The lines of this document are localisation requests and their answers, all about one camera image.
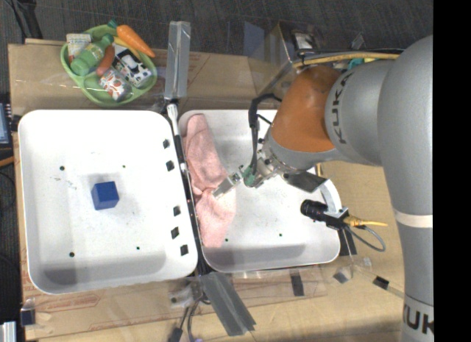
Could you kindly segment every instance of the green bottle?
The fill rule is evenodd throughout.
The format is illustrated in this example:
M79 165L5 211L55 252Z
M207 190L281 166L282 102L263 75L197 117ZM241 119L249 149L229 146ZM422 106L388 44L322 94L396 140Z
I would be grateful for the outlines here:
M105 49L114 41L113 36L105 33L100 41L88 44L72 60L71 69L76 75L85 76L92 67L97 66L105 55Z

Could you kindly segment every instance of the blue block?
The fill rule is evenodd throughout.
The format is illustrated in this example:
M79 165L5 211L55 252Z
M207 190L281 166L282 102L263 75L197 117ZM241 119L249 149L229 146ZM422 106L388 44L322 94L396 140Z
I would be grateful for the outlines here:
M99 182L91 190L95 210L110 209L119 201L118 190L114 181Z

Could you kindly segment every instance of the green bowl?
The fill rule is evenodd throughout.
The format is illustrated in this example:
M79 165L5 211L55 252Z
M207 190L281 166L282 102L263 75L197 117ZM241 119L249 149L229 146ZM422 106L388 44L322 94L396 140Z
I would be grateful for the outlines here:
M116 36L116 30L107 26L106 24L88 29L85 31L85 33L91 34L92 41L101 40L105 33ZM78 76L71 70L68 63L67 44L63 45L60 50L60 62L62 63L67 74L75 81L85 96L87 96L93 103L99 105L100 107L114 108L128 104L131 101L136 100L139 96L144 95L147 91L154 87L157 81L157 69L155 68L154 63L146 54L142 52L139 52L139 54L141 56L141 62L152 72L151 80L147 82L146 87L143 88L132 86L132 95L121 101L115 101L108 94L108 92L103 89L103 87L99 84L99 76L96 75L95 71L92 71L85 76Z

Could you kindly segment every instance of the pink cloth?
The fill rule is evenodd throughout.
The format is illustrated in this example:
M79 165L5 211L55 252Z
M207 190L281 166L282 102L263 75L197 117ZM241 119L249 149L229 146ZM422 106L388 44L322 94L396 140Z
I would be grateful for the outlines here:
M205 115L188 119L183 147L202 243L208 248L218 248L236 214L236 192L219 199L211 193L227 177L227 171L219 161Z

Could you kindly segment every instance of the hole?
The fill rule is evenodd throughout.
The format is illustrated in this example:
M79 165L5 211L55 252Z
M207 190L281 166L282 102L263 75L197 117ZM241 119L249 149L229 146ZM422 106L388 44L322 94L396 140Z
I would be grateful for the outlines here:
M187 254L187 253L188 253L188 245L186 245L186 244L185 244L185 245L182 245L182 246L180 247L180 254L181 254L182 256L184 256L184 255Z
M175 168L175 164L174 162L172 162L171 160L169 160L167 163L165 163L166 166L167 166L167 171L171 171L172 169Z
M172 231L170 231L170 233L171 238L175 239L180 234L180 231L178 230L178 227L175 227Z

